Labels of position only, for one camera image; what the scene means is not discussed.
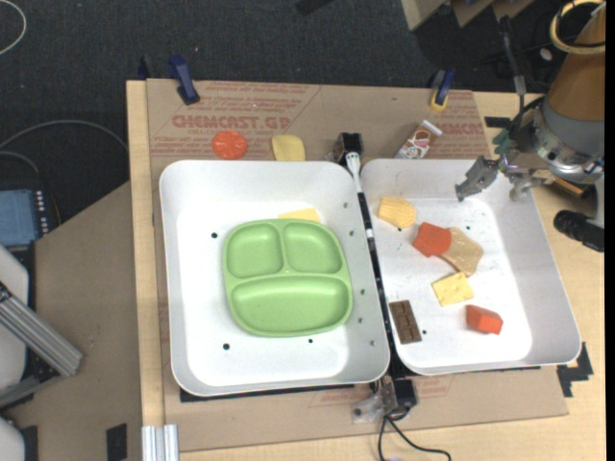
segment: wooden table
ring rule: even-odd
[[[144,82],[127,83],[142,420],[144,425],[160,426],[165,424],[165,419],[146,91]],[[514,94],[477,92],[474,95],[481,117],[510,117],[518,107]],[[483,126],[487,136],[498,132]],[[565,417],[446,427],[410,433],[410,438],[418,445],[445,449],[455,461],[606,459],[604,258],[558,233],[553,227],[554,215],[562,208],[587,211],[592,207],[549,188],[535,189],[534,197],[578,320],[581,339],[586,343],[594,374],[588,381],[574,383],[574,397],[567,400],[570,415]],[[205,450],[183,453],[182,459],[374,460],[378,459],[376,445],[376,435],[351,436]],[[443,459],[434,454],[414,451],[397,435],[389,433],[384,436],[384,451],[388,458]]]

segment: cable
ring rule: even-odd
[[[384,436],[384,428],[385,428],[387,422],[389,422],[391,424],[391,426],[395,429],[395,431],[402,437],[402,439],[404,439],[413,448],[415,448],[417,450],[421,450],[422,452],[430,452],[430,453],[433,453],[433,454],[442,454],[443,456],[446,456],[448,461],[452,461],[453,460],[451,455],[447,451],[445,451],[445,450],[442,450],[442,449],[429,449],[429,448],[422,448],[420,446],[417,446],[416,444],[414,444],[412,441],[410,441],[404,435],[404,433],[400,430],[399,427],[397,427],[395,425],[395,421],[394,420],[392,420],[388,415],[384,415],[384,417],[382,417],[381,431],[380,431],[380,434],[378,436],[378,456],[380,457],[380,461],[386,461],[386,458],[382,454],[382,437]]]
[[[116,133],[112,132],[111,130],[108,130],[107,128],[105,128],[105,127],[103,127],[101,125],[97,125],[96,123],[91,123],[89,121],[82,121],[82,120],[77,120],[77,119],[60,119],[60,120],[55,120],[55,121],[48,121],[46,123],[40,123],[39,125],[34,125],[33,127],[30,127],[30,128],[25,129],[25,130],[22,130],[21,132],[16,133],[13,136],[10,136],[5,141],[0,142],[0,151],[4,150],[4,148],[7,145],[9,145],[10,143],[14,142],[15,140],[17,140],[21,136],[24,136],[25,134],[28,134],[28,133],[31,133],[31,132],[35,132],[37,130],[42,130],[43,128],[57,126],[57,125],[83,125],[83,126],[87,126],[87,127],[90,127],[90,128],[94,128],[96,130],[99,130],[99,131],[109,135],[116,142],[118,142],[124,148],[124,150],[126,152],[128,152],[128,145]]]
[[[549,28],[549,34],[551,36],[551,41],[555,45],[555,47],[565,53],[569,53],[572,55],[596,55],[599,53],[606,52],[606,41],[595,42],[595,43],[575,43],[575,44],[567,44],[559,38],[559,25],[561,24],[561,20],[569,11],[575,9],[581,5],[596,5],[601,7],[602,5],[606,5],[604,0],[573,0],[572,2],[568,2],[563,5],[559,12],[554,16],[551,21],[551,26]]]
[[[0,4],[8,5],[9,7],[19,12],[19,15],[21,16],[21,20],[23,22],[21,33],[19,34],[17,39],[13,41],[12,44],[4,48],[3,50],[0,50],[0,56],[2,56],[5,53],[8,53],[9,51],[11,51],[12,48],[14,48],[17,44],[19,44],[19,41],[21,41],[21,39],[23,39],[23,37],[26,36],[26,29],[28,29],[28,19],[26,18],[26,14],[24,13],[24,11],[22,11],[19,7],[17,7],[13,2],[10,2],[9,0],[0,0]]]
[[[36,164],[34,164],[26,156],[22,156],[21,154],[18,154],[17,152],[10,152],[8,150],[0,152],[0,156],[4,156],[4,157],[7,157],[7,158],[16,158],[17,160],[21,160],[21,161],[25,162],[26,164],[28,164],[30,167],[32,167],[32,170],[35,171],[37,174],[40,174],[40,169],[38,169],[38,166]]]

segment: green plastic dish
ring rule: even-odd
[[[234,228],[224,243],[226,295],[235,321],[262,336],[301,336],[342,325],[353,307],[346,258],[333,232],[305,220]]]

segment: gray floor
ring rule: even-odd
[[[145,54],[161,76],[180,53],[195,79],[422,87],[454,67],[457,88],[512,91],[508,77],[482,64],[503,51],[490,10],[460,29],[444,7],[413,33],[400,0],[333,0],[309,14],[297,8],[303,0],[10,1],[27,14],[28,31],[0,56],[0,142],[59,119],[125,138],[124,85]],[[547,22],[567,1],[538,0],[515,18],[524,47],[548,39]],[[20,25],[0,5],[0,49]],[[63,219],[128,178],[119,145],[87,127],[40,130],[10,149],[36,162]],[[0,157],[0,180],[27,173],[23,162]]]

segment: white tray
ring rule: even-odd
[[[531,193],[508,197],[500,176],[479,195],[457,200],[455,184],[465,179],[471,160],[378,159],[361,171],[370,209],[384,293],[389,302],[409,300],[422,341],[402,345],[399,357],[421,375],[559,364],[580,351],[577,324],[562,286]],[[417,209],[416,224],[398,231],[378,218],[382,196],[407,199]],[[440,306],[431,284],[455,269],[411,246],[421,222],[457,227],[484,249],[468,281],[475,298]],[[465,324],[465,305],[500,313],[499,335]]]
[[[355,185],[331,162],[181,160],[160,177],[171,364],[197,396],[371,382],[389,363]],[[346,256],[353,311],[332,331],[271,338],[238,326],[225,296],[226,234],[314,207]]]

